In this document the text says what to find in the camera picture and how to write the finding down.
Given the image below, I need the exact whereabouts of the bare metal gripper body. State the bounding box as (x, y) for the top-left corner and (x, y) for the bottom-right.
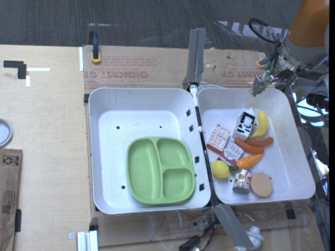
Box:
(272, 48), (315, 90)

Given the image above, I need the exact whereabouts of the yellow banana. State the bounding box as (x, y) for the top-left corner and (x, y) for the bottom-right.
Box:
(249, 109), (270, 139)

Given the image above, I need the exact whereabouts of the black and white milk carton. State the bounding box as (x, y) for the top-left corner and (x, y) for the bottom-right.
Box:
(231, 107), (256, 142)

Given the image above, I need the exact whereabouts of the orange sausage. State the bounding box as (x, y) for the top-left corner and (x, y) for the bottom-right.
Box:
(233, 138), (265, 155)
(244, 136), (274, 148)

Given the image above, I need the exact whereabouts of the orange and white carton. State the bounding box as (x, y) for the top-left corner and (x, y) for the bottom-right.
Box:
(206, 124), (231, 155)

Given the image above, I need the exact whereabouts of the white plastic tray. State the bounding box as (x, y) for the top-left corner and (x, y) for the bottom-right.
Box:
(88, 87), (212, 215)
(196, 87), (317, 207)

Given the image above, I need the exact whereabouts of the pink and white packet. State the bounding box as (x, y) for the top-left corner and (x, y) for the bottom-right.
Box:
(218, 137), (245, 166)

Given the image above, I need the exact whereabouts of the orange carrot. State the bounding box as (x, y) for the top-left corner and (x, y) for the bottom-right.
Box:
(229, 153), (264, 173)

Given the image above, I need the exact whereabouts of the yellow lemon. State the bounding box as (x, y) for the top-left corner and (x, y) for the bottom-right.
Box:
(210, 159), (231, 179)

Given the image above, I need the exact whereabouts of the white can orange print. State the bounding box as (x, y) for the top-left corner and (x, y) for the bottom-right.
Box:
(232, 168), (253, 195)

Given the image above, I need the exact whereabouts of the round tan biscuit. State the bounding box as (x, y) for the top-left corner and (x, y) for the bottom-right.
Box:
(250, 172), (274, 198)

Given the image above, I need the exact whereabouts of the brown cardboard board red print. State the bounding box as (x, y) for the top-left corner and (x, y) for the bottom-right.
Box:
(82, 44), (319, 248)

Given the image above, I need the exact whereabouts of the green divided plate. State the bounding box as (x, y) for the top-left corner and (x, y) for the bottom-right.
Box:
(126, 136), (197, 206)

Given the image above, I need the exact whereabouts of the brown paper envelope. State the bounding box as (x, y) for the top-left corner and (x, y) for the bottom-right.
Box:
(0, 148), (23, 251)

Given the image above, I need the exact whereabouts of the black cylinder on white bracket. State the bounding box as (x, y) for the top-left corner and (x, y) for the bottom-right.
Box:
(298, 58), (330, 111)

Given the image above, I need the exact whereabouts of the white round ring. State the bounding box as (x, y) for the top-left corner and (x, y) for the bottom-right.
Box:
(0, 117), (14, 149)

